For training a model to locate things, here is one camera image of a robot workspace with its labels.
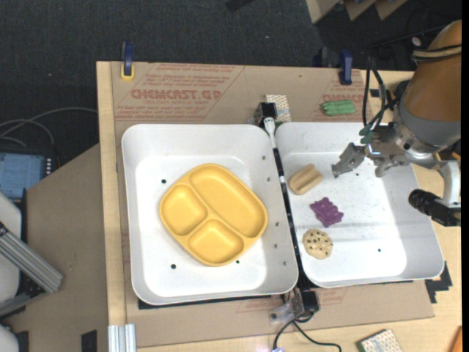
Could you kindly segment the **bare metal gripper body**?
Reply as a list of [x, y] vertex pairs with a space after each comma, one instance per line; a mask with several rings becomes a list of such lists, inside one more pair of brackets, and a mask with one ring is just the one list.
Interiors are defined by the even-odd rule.
[[365, 144], [366, 157], [373, 160], [383, 156], [402, 155], [402, 166], [417, 164], [427, 169], [439, 166], [440, 156], [448, 156], [451, 146], [430, 144], [418, 138], [405, 125], [390, 123], [373, 130], [373, 136]]

